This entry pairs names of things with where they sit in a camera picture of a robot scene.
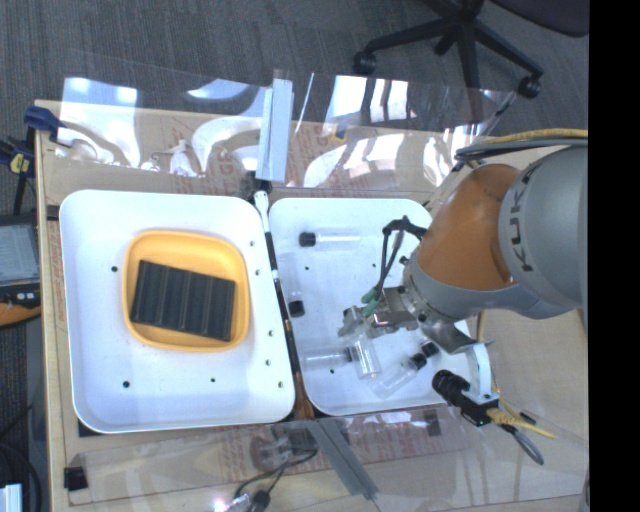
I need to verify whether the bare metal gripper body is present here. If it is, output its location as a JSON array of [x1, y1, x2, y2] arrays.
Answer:
[[368, 285, 479, 355]]

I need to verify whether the clear plastic jar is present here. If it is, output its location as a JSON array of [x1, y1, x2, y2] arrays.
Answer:
[[351, 339, 382, 381]]

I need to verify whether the white plastic tray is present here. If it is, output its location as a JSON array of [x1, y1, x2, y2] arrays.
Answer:
[[268, 197, 482, 418], [58, 188, 297, 435]]

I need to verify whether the thin black and white rod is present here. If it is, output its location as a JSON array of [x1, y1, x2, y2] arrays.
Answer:
[[253, 189, 315, 420]]

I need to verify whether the black ribbed rectangular tray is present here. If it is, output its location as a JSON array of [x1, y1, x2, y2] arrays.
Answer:
[[129, 259, 238, 344]]

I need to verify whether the yellow plate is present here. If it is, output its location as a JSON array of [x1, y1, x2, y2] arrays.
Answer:
[[121, 229, 251, 354]]

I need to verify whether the black office chair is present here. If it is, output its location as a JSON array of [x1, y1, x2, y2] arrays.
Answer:
[[352, 0, 590, 100]]

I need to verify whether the brown cardboard board red print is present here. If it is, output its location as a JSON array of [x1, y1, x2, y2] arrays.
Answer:
[[39, 102, 501, 506]]

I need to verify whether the black cylinder on white bracket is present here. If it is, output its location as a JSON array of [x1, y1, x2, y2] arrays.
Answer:
[[431, 339, 501, 428]]

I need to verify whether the black block with thin wires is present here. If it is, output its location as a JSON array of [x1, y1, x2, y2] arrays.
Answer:
[[267, 424, 319, 455]]

